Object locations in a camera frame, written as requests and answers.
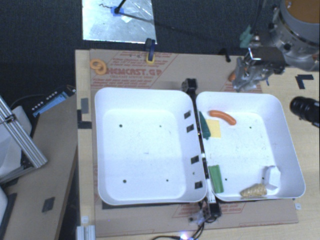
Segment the black tape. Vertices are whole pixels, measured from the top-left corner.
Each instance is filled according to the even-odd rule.
[[[55,203],[55,197],[51,197],[51,198],[44,200],[42,212],[45,213],[45,212],[52,210],[54,207],[54,203]]]
[[[128,208],[139,208],[139,207],[156,207],[156,206],[172,206],[176,205],[177,203],[169,202],[169,203],[141,203],[141,204],[123,204],[123,205],[110,205],[102,202],[102,210],[109,210],[109,209],[128,209]]]
[[[314,80],[314,76],[312,74],[298,74],[295,77],[295,80],[299,86],[299,89],[306,89],[303,80]]]
[[[92,129],[92,122],[90,121],[82,121],[82,111],[78,109],[76,111],[77,121],[78,121],[78,129]]]
[[[203,187],[202,181],[198,181],[194,183],[194,189],[200,189]]]
[[[191,116],[191,111],[184,113],[184,119],[187,119],[190,116]]]
[[[186,132],[191,132],[192,130],[195,129],[195,126],[193,124],[189,125],[187,128],[186,128]]]
[[[88,98],[81,99],[81,113],[82,114],[89,113],[89,99]]]
[[[192,165],[193,165],[194,163],[197,163],[197,162],[199,162],[199,156],[198,156],[198,155],[191,158],[191,164],[192,164]]]

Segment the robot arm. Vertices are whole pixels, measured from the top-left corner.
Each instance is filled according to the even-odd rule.
[[[285,66],[319,71],[320,0],[282,0],[268,31],[253,35],[248,53],[237,59],[233,88],[248,91]]]

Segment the green block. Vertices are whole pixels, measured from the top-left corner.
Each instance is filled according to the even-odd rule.
[[[220,166],[209,166],[209,174],[215,193],[222,193],[224,191],[224,185],[222,183],[222,177],[220,172]]]
[[[254,36],[254,34],[250,34],[251,26],[249,25],[245,31],[240,35],[240,48],[248,48],[249,43],[251,42],[251,38]]]
[[[209,139],[209,137],[211,136],[209,127],[207,125],[206,119],[204,117],[204,115],[199,111],[199,117],[200,117],[200,125],[201,125],[201,133],[202,133],[202,137],[206,140]]]

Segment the yellow sponge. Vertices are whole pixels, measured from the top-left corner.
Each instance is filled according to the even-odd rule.
[[[218,120],[206,119],[212,138],[221,138],[220,124]]]

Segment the white tray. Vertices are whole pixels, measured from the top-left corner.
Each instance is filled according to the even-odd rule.
[[[203,139],[208,166],[219,165],[224,192],[215,196],[226,202],[298,198],[305,182],[280,101],[270,94],[202,92],[197,109],[205,119],[219,120],[221,138]],[[210,117],[218,110],[236,119],[236,125]],[[280,171],[279,186],[267,195],[241,197],[255,184],[266,185],[266,171]]]
[[[205,197],[197,125],[187,94],[103,88],[95,95],[95,113],[98,192],[104,202],[189,203]]]
[[[297,198],[305,182],[281,103],[269,94],[202,92],[197,109],[219,120],[221,138],[203,139],[208,166],[219,165],[226,202]],[[229,125],[209,110],[233,116]],[[98,192],[110,205],[202,200],[206,181],[191,98],[177,90],[107,87],[95,95]],[[280,171],[267,195],[240,192]]]

